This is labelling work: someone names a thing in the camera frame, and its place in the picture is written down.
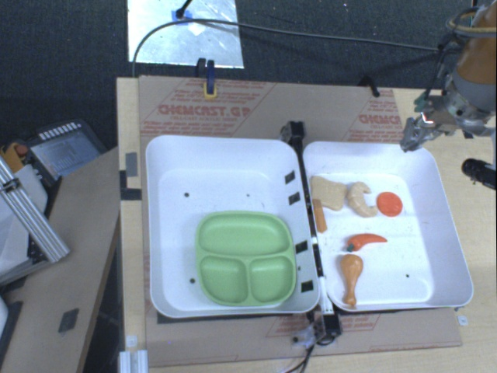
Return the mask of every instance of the white tray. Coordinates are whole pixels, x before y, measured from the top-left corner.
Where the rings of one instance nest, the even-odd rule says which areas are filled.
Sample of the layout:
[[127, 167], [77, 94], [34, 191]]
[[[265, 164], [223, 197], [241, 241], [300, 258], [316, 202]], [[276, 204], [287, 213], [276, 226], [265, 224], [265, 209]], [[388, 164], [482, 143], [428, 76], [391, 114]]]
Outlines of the white tray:
[[[151, 299], [160, 313], [186, 318], [296, 313], [315, 307], [318, 279], [298, 160], [290, 146], [272, 140], [165, 135], [149, 143], [146, 163]], [[300, 200], [290, 204], [289, 197], [296, 194]], [[286, 301], [231, 307], [202, 292], [196, 274], [196, 228], [209, 213], [233, 210], [274, 214], [285, 221], [295, 245], [307, 245], [296, 253], [297, 285]]]
[[[318, 234], [326, 290], [333, 303], [352, 312], [422, 309], [467, 304], [473, 285], [456, 233], [436, 163], [425, 149], [404, 153], [398, 145], [315, 142], [304, 150], [308, 179], [350, 185], [365, 182], [375, 205], [380, 192], [396, 193], [402, 213], [380, 212], [362, 218], [345, 203], [341, 211], [327, 208], [328, 230]], [[350, 236], [372, 232], [388, 243], [366, 245], [357, 252], [363, 272], [357, 282], [355, 307], [344, 304], [344, 279], [339, 261]]]

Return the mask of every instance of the dark floor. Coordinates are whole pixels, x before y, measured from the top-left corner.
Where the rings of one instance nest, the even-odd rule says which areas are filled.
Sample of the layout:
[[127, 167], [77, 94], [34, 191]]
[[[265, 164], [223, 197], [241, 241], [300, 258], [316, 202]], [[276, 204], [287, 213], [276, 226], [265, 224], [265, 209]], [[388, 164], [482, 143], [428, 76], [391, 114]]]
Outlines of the dark floor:
[[[244, 23], [427, 47], [436, 47], [447, 18], [471, 5], [471, 0], [235, 1]], [[131, 74], [127, 0], [0, 0], [0, 13], [0, 145], [36, 127], [81, 118], [107, 148], [115, 146], [116, 77]], [[356, 85], [368, 74], [378, 86], [424, 88], [436, 57], [428, 51], [254, 30], [241, 30], [241, 42], [245, 69], [219, 70], [218, 77]], [[144, 64], [137, 72], [193, 75], [192, 68]], [[117, 267], [87, 371], [115, 371]], [[114, 342], [104, 350], [109, 334]]]

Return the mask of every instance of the orange circle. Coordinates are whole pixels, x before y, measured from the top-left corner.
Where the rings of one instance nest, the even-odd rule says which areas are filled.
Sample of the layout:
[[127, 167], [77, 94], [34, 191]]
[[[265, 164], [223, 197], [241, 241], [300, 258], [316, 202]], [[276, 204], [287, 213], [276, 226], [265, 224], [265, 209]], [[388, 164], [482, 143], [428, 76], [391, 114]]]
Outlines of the orange circle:
[[402, 200], [393, 192], [382, 192], [376, 199], [378, 210], [388, 217], [395, 217], [402, 211]]

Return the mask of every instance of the toy food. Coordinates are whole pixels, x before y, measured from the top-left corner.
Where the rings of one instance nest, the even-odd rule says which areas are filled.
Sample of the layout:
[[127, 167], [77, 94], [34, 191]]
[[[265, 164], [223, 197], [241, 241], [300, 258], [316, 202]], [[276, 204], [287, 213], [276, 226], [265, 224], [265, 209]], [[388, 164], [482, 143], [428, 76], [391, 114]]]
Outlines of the toy food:
[[346, 254], [340, 261], [340, 267], [346, 283], [346, 294], [343, 302], [353, 307], [356, 304], [357, 279], [363, 272], [363, 259], [356, 254]]
[[371, 193], [370, 188], [365, 183], [360, 181], [354, 183], [347, 193], [349, 206], [361, 217], [374, 217], [378, 208], [376, 206], [368, 206], [364, 200], [364, 194]]
[[356, 252], [368, 243], [386, 243], [386, 241], [387, 240], [383, 236], [375, 235], [373, 233], [361, 233], [360, 235], [355, 235], [349, 239], [347, 242], [347, 251]]
[[311, 177], [311, 193], [312, 198], [319, 199], [323, 207], [338, 211], [343, 207], [347, 185], [313, 176]]
[[318, 227], [318, 232], [323, 233], [328, 229], [326, 225], [325, 213], [323, 211], [323, 206], [319, 199], [313, 199], [312, 205], [314, 206], [314, 216], [316, 219], [316, 227]]
[[376, 199], [378, 210], [388, 217], [395, 217], [402, 212], [402, 200], [393, 192], [382, 192]]

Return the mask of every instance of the green divided plate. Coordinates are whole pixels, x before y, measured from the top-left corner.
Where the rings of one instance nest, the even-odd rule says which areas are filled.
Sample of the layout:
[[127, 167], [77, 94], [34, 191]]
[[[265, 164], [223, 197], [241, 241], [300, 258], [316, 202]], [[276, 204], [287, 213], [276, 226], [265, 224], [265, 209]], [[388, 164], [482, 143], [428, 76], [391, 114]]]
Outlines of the green divided plate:
[[294, 243], [276, 215], [209, 214], [197, 227], [195, 248], [200, 286], [218, 304], [274, 305], [294, 292]]

